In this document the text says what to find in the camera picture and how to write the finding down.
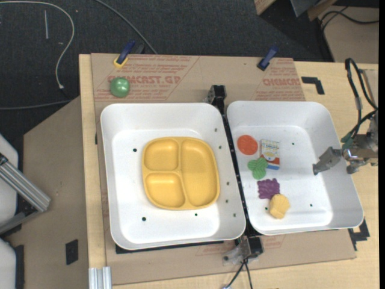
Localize yellow shell-shaped toy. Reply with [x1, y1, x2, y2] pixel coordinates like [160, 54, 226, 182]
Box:
[268, 193, 291, 220]

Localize purple toy grapes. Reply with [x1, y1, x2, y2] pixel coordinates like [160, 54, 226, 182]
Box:
[257, 178, 281, 200]

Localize brown cardboard board red print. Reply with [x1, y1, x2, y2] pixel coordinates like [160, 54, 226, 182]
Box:
[90, 52, 357, 286]

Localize white blue red carton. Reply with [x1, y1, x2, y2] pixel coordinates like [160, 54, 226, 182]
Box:
[259, 138, 281, 171]

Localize yellow divided plate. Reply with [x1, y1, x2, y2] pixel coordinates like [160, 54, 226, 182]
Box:
[141, 136, 221, 211]

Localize black block with wires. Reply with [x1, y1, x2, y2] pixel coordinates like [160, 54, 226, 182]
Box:
[206, 84, 227, 105]
[222, 235, 264, 266]

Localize green toy broccoli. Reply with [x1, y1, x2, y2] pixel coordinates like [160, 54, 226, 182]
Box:
[247, 157, 269, 181]

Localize thin black rod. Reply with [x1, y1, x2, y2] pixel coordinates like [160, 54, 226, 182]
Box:
[220, 100, 250, 239]

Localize green ball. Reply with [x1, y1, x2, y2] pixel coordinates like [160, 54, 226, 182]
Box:
[109, 76, 131, 99]

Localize white plastic tray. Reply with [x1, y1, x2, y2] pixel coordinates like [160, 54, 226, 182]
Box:
[226, 100, 365, 236]
[100, 102, 247, 250]

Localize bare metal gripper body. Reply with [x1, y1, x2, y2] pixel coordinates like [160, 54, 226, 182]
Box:
[342, 113, 379, 167]

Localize orange round toy slice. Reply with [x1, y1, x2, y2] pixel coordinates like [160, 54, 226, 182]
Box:
[236, 134, 259, 155]

